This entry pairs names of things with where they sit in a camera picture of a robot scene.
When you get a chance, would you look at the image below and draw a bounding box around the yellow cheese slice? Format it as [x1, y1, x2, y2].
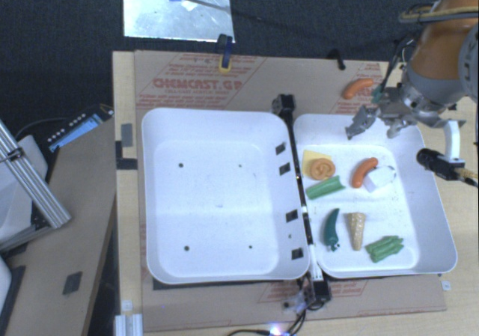
[302, 149, 333, 177]

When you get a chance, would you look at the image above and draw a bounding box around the beige corn cone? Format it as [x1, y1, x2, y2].
[344, 212, 367, 251]

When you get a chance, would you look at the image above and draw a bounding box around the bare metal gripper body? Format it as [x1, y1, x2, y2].
[375, 84, 446, 129]

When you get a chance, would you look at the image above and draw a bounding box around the dark green pepper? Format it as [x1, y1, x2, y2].
[323, 208, 341, 252]

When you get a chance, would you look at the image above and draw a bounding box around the green celery stick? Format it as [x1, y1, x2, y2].
[305, 175, 346, 201]

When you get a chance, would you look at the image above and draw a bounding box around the thin black and white rod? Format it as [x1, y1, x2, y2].
[283, 112, 323, 283]

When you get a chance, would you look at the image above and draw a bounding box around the white plastic tray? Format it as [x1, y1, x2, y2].
[141, 107, 311, 285]
[293, 113, 459, 279]

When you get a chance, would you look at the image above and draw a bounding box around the black block with wires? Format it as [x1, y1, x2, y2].
[271, 93, 297, 116]
[297, 276, 333, 309]

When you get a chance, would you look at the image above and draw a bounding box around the black cylinder on white bracket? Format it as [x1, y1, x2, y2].
[416, 119, 467, 181]

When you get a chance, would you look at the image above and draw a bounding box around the white carton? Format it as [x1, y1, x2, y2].
[363, 165, 397, 194]

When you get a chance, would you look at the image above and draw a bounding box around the brown cardboard board red print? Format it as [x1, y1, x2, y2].
[132, 49, 448, 332]

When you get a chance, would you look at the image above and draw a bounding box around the green beans bundle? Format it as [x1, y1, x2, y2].
[364, 235, 406, 263]

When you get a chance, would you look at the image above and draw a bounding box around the orange swirl biscuit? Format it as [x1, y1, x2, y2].
[309, 158, 337, 181]

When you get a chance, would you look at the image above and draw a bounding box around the orange toy sausage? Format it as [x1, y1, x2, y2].
[342, 78, 375, 100]
[350, 156, 379, 189]

